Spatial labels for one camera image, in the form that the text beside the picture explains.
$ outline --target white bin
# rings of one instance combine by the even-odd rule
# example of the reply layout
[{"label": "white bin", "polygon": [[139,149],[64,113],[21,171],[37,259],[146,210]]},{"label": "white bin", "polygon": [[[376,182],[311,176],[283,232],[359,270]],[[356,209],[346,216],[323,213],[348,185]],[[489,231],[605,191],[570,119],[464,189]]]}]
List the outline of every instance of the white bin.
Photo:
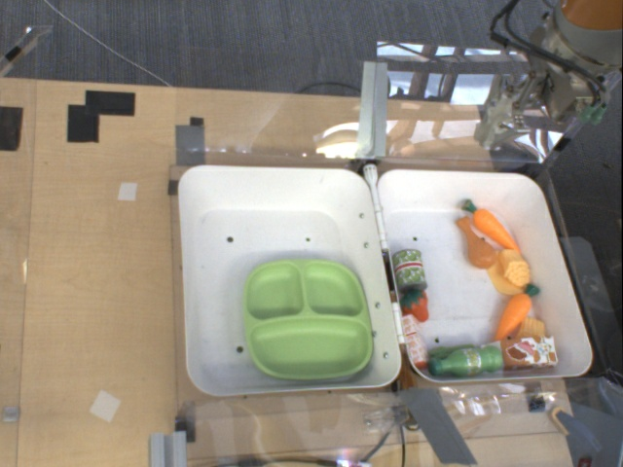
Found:
[{"label": "white bin", "polygon": [[[507,299],[463,253],[454,221],[464,214],[458,203],[472,198],[502,212],[521,244],[533,282],[541,288],[534,314],[554,336],[560,363],[470,380],[573,377],[589,369],[586,329],[545,198],[533,181],[515,174],[394,170],[380,179],[379,194],[391,252],[422,252],[430,299],[422,335],[430,347],[489,342]],[[179,207],[187,366],[198,389],[234,396],[377,388],[397,377],[401,357],[379,233],[361,177],[343,169],[197,166],[180,181]],[[257,266],[288,258],[337,261],[359,277],[375,333],[373,355],[363,371],[295,381],[268,377],[254,366],[245,350],[244,282]]]}]

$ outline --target yellow toy food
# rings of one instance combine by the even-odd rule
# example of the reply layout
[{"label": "yellow toy food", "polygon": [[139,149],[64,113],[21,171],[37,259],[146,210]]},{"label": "yellow toy food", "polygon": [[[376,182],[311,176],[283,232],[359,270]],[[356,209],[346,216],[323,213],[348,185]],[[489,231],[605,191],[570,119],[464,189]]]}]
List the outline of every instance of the yellow toy food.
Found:
[{"label": "yellow toy food", "polygon": [[522,287],[517,286],[506,279],[499,261],[496,261],[488,267],[487,273],[489,274],[489,279],[498,293],[505,294],[506,296],[515,296],[516,294],[524,292]]},{"label": "yellow toy food", "polygon": [[522,255],[514,249],[504,249],[497,255],[504,278],[510,283],[523,287],[530,283],[530,266]]},{"label": "yellow toy food", "polygon": [[545,324],[536,318],[530,316],[519,326],[516,339],[521,338],[544,338],[545,337]]}]

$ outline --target toy carrot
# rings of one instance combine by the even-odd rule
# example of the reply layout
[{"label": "toy carrot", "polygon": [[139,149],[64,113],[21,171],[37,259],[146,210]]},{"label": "toy carrot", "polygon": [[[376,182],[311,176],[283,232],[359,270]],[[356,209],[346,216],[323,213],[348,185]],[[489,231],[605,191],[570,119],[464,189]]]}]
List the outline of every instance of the toy carrot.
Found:
[{"label": "toy carrot", "polygon": [[515,249],[519,252],[519,246],[506,228],[497,220],[491,211],[478,209],[474,203],[468,199],[462,209],[474,215],[474,226],[483,234],[504,246],[505,249]]},{"label": "toy carrot", "polygon": [[524,293],[510,299],[497,324],[494,341],[501,341],[521,325],[532,308],[531,296],[536,296],[538,292],[538,287],[528,284]]}]

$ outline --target tray hinge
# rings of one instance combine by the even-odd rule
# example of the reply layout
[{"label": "tray hinge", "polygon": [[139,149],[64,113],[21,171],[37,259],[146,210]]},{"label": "tray hinge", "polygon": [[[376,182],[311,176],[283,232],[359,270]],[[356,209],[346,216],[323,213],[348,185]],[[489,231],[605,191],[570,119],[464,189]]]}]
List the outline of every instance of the tray hinge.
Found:
[{"label": "tray hinge", "polygon": [[379,231],[381,251],[383,253],[383,261],[385,264],[385,275],[387,276],[387,285],[389,286],[389,297],[391,298],[391,311],[393,313],[396,337],[398,338],[398,344],[404,344],[405,335],[402,330],[402,311],[400,310],[400,303],[398,302],[395,294],[396,280],[393,274],[389,246],[387,245],[387,233],[385,231],[385,222],[383,220],[383,207],[381,206],[379,189],[377,188],[377,183],[379,182],[377,167],[372,163],[366,164],[363,166],[363,176],[368,183],[370,195],[372,196],[372,204],[374,206],[374,214],[377,221],[377,229]]},{"label": "tray hinge", "polygon": [[393,312],[393,322],[396,326],[396,336],[398,337],[398,344],[405,344],[405,333],[402,330],[402,311],[400,311],[399,303],[391,304],[391,311]]}]

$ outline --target black square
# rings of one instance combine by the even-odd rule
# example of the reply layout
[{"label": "black square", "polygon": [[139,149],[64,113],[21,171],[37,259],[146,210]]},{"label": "black square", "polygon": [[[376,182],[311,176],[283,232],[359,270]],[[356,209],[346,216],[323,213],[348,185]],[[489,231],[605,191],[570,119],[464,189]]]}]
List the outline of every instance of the black square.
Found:
[{"label": "black square", "polygon": [[87,114],[134,116],[135,93],[87,90]]},{"label": "black square", "polygon": [[99,117],[88,114],[84,105],[68,108],[67,142],[99,142]]},{"label": "black square", "polygon": [[21,107],[0,107],[0,151],[16,151],[21,139]]},{"label": "black square", "polygon": [[169,180],[168,181],[168,194],[170,196],[177,196],[178,187],[179,187],[179,182],[177,180]]}]

